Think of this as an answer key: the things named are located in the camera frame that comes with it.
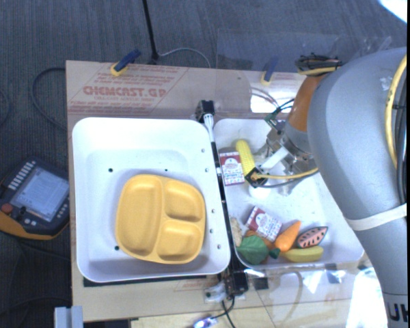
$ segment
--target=white tape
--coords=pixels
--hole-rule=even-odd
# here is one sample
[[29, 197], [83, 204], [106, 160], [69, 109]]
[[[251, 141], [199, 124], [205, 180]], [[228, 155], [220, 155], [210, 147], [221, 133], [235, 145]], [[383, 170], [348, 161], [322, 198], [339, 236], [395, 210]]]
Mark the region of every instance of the white tape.
[[393, 209], [373, 216], [365, 217], [364, 219], [351, 220], [344, 218], [354, 231], [370, 230], [387, 222], [400, 219], [407, 216], [407, 203], [401, 204]]

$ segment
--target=white tray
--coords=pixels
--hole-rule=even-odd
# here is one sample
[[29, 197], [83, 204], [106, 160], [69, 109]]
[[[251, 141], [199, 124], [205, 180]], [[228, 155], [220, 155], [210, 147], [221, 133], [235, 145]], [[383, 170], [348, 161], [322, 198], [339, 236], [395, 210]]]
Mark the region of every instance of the white tray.
[[[208, 132], [193, 120], [86, 118], [72, 132], [77, 265], [93, 282], [222, 272], [230, 248]], [[117, 248], [115, 214], [124, 183], [137, 174], [176, 178], [201, 191], [202, 250], [187, 264], [138, 260]]]
[[[245, 139], [252, 154], [255, 154], [265, 144], [270, 130], [264, 120], [223, 119], [216, 123], [214, 135], [218, 149], [235, 147], [237, 140]], [[282, 174], [283, 168], [281, 166], [281, 171], [276, 174]], [[280, 183], [278, 180], [269, 181], [271, 185]], [[282, 229], [298, 219], [302, 222], [301, 231], [314, 226], [328, 226], [328, 231], [320, 244], [324, 248], [324, 254], [319, 261], [294, 263], [283, 257], [274, 260], [269, 256], [266, 264], [251, 266], [239, 257], [244, 265], [254, 269], [319, 267], [324, 264], [357, 262], [363, 256], [363, 247], [344, 220], [320, 174], [301, 181], [287, 196], [279, 194], [277, 189], [270, 189], [267, 197], [254, 197], [248, 186], [245, 182], [225, 187], [228, 213], [230, 217], [238, 219], [243, 231], [247, 229], [244, 223], [254, 206], [277, 217], [283, 223]]]

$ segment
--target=black pole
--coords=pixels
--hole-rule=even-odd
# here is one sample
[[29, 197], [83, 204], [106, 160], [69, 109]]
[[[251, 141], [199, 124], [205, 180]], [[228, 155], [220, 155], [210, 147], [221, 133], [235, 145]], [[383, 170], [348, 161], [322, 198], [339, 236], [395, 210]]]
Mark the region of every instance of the black pole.
[[144, 16], [146, 16], [146, 23], [148, 25], [150, 47], [152, 48], [152, 59], [150, 60], [150, 63], [151, 64], [156, 64], [156, 61], [157, 61], [159, 56], [158, 56], [158, 53], [156, 51], [155, 40], [154, 40], [153, 30], [152, 30], [152, 23], [150, 22], [148, 1], [147, 0], [142, 0], [142, 1], [143, 1], [143, 8], [144, 8]]

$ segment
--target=blue clamp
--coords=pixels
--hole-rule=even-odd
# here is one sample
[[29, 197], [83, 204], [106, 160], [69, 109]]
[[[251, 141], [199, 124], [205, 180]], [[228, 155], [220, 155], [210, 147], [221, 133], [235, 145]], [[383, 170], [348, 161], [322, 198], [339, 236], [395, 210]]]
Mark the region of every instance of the blue clamp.
[[276, 65], [278, 64], [278, 57], [273, 56], [269, 62], [264, 66], [261, 76], [261, 84], [268, 86], [272, 81], [273, 72], [275, 72]]
[[131, 51], [126, 56], [124, 56], [119, 62], [111, 66], [111, 74], [115, 77], [120, 76], [121, 74], [126, 72], [126, 69], [128, 69], [127, 65], [130, 63], [134, 63], [140, 55], [141, 52], [139, 52], [138, 49]]

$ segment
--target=green vegetable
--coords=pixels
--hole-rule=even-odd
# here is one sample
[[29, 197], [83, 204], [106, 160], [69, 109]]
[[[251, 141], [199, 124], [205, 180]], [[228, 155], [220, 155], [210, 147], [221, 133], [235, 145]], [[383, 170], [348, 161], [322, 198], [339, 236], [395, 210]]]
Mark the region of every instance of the green vegetable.
[[269, 248], [261, 237], [253, 235], [243, 238], [237, 252], [252, 265], [260, 264], [269, 255]]

